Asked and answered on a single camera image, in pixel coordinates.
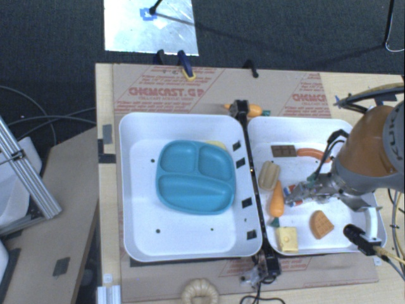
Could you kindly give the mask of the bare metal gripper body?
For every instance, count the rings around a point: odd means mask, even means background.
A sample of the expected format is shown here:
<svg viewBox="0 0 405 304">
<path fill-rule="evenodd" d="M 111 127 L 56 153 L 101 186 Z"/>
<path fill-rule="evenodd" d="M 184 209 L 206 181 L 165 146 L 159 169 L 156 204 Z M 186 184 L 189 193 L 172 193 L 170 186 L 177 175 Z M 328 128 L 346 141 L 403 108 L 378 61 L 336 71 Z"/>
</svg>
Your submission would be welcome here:
<svg viewBox="0 0 405 304">
<path fill-rule="evenodd" d="M 333 173 L 311 174 L 302 187 L 301 198 L 318 203 L 327 203 L 333 197 L 339 198 L 344 190 L 337 178 Z"/>
</svg>

